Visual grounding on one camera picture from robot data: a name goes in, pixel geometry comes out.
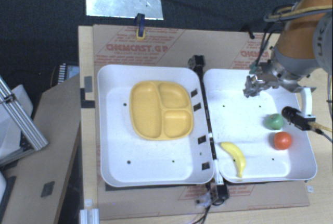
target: red tomato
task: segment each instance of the red tomato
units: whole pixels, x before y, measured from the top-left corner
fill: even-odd
[[[274,146],[277,150],[285,150],[288,149],[291,145],[292,139],[289,133],[285,131],[277,132],[274,135]]]

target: binder clip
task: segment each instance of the binder clip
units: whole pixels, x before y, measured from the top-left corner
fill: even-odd
[[[134,24],[137,26],[136,29],[136,38],[137,40],[144,40],[146,31],[145,31],[145,14],[137,14],[134,20]]]

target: yellow banana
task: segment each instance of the yellow banana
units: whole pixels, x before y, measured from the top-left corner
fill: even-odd
[[[238,170],[237,176],[241,178],[246,166],[246,160],[243,153],[235,144],[230,142],[222,142],[220,143],[220,146],[233,157],[234,161],[236,161],[236,167]]]

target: toy fruit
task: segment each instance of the toy fruit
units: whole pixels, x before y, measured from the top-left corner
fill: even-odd
[[[283,118],[280,114],[272,114],[265,120],[265,125],[271,130],[279,130],[283,126]]]
[[[223,143],[220,143],[220,145],[226,152],[228,152],[233,157],[234,161],[236,161],[236,166],[237,166],[237,170],[238,170],[237,176],[241,178],[243,170],[246,165],[246,160],[245,160],[243,153],[233,143],[223,142]]]
[[[292,139],[289,133],[280,131],[274,135],[273,141],[277,150],[285,150],[291,145]]]

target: yellow plate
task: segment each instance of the yellow plate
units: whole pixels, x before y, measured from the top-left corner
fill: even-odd
[[[173,140],[193,128],[191,101],[179,84],[143,81],[133,86],[130,114],[135,132],[148,140]]]

